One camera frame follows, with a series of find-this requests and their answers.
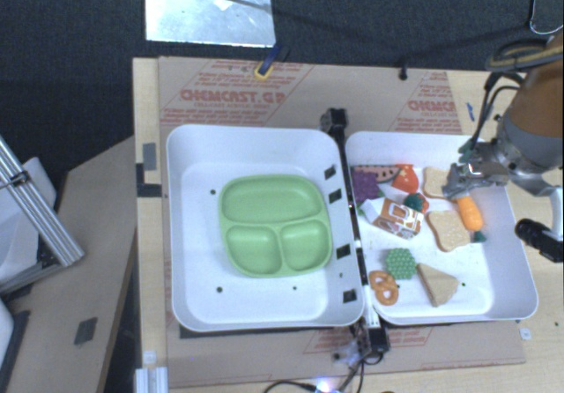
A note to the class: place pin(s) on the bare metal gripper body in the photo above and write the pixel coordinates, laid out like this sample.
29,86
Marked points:
493,171

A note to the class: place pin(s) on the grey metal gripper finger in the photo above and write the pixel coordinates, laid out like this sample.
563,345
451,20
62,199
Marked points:
469,189
452,182

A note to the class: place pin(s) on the orange carrot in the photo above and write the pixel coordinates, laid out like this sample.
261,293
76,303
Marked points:
469,212

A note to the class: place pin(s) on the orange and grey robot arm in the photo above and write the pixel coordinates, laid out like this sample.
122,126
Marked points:
539,105

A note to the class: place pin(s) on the tan bread slice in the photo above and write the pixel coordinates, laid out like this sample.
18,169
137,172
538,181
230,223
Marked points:
449,230
435,183

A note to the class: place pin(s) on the red strawberry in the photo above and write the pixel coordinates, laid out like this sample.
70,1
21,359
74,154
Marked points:
416,202

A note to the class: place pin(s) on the white and orange carton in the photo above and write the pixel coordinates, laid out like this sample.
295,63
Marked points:
398,219

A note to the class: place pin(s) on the red watermelon slice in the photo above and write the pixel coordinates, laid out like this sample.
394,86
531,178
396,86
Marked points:
374,173

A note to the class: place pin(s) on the purple grapes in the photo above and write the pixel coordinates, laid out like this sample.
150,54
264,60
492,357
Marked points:
365,188

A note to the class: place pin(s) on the white plastic tray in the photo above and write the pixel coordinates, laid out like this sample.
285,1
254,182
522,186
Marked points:
194,250
498,276

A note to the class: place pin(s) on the tan triangular sandwich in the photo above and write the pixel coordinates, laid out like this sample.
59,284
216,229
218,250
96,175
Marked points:
438,285

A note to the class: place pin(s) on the thin black and white rod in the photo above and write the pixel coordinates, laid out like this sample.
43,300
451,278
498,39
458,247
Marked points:
352,215

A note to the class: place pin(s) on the orange pretzel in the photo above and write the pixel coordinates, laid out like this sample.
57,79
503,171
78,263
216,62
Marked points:
382,287

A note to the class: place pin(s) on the green divided plate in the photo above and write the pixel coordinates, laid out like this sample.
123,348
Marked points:
273,224

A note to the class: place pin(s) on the brown cardboard board red print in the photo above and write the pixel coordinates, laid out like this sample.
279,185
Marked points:
286,94

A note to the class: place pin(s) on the black cylinder on white bracket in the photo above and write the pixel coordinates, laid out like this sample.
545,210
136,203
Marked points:
535,235

